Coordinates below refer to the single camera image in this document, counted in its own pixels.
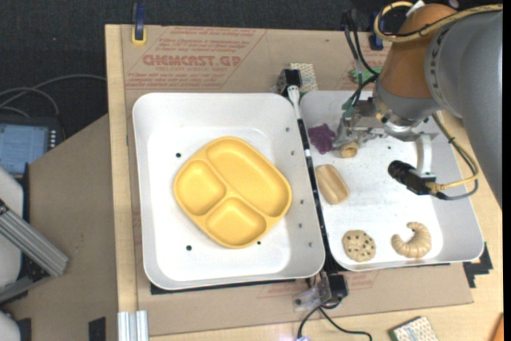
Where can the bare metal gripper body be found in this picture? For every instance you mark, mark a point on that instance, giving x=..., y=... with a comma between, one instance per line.
x=369, y=117

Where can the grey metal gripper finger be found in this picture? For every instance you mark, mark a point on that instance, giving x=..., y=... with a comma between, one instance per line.
x=341, y=137
x=364, y=137

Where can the small tan toy pastry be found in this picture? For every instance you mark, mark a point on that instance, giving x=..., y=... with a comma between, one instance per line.
x=348, y=150

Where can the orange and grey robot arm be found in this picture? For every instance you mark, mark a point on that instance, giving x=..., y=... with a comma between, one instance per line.
x=459, y=64

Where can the purple toy grapes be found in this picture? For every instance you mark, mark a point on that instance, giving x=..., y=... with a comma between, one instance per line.
x=321, y=137

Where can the thin black and white rod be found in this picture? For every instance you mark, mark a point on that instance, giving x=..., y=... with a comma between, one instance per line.
x=306, y=149

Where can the tan toy bread bun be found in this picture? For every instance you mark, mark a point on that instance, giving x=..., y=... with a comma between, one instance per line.
x=332, y=184

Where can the white plastic tray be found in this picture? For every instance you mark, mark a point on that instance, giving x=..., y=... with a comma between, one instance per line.
x=383, y=207
x=167, y=120

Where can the white patterned packet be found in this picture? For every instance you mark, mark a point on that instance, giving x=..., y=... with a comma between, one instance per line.
x=308, y=72

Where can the tan chocolate chip biscuit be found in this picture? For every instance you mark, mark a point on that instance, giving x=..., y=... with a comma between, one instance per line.
x=358, y=246

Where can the yellow divided plate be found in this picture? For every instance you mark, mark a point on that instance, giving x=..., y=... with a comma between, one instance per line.
x=235, y=191

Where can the tan toy croissant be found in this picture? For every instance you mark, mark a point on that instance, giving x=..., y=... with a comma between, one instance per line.
x=419, y=243

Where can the brown cardboard board red print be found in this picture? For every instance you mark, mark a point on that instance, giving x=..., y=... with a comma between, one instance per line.
x=191, y=64

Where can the green edged patterned packet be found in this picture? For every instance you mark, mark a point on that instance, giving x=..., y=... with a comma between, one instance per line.
x=411, y=330

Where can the black cylinder on white bracket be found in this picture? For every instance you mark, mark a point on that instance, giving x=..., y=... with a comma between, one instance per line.
x=417, y=179

